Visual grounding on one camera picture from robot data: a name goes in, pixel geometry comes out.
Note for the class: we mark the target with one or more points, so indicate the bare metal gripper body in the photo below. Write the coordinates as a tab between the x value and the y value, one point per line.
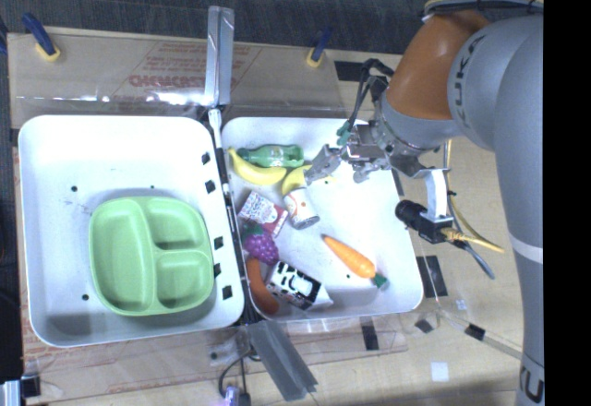
367	143

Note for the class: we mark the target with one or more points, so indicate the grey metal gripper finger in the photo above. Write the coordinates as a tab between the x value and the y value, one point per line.
365	171
323	164

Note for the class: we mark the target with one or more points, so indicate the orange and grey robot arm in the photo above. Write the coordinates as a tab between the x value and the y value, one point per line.
503	86

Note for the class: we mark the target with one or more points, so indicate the yellow banana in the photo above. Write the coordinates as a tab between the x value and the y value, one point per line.
254	173
293	178

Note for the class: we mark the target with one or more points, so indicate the white plastic tray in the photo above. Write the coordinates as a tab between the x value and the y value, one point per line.
369	219
55	155

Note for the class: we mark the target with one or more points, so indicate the white can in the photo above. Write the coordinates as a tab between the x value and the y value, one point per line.
302	209

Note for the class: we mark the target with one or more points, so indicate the green plastic bottle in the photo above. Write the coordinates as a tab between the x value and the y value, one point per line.
272	156

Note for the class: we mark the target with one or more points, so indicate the colourful juice carton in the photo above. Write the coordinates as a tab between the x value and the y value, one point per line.
259	210

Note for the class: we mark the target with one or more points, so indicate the orange carrot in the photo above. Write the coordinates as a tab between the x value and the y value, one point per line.
351	259

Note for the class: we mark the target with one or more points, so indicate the purple grapes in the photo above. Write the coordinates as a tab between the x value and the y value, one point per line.
261	248

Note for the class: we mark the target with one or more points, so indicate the black and white carton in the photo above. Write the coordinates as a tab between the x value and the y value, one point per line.
295	285

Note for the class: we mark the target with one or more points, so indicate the orange sausage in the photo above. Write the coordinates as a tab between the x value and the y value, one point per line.
261	291

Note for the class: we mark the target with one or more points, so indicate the green divided plate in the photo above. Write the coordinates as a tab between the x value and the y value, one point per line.
124	252

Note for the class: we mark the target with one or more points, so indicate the brown cardboard board red print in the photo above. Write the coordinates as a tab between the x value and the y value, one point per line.
115	72

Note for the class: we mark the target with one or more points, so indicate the black cylinder on white bracket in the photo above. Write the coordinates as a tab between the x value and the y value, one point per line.
422	222

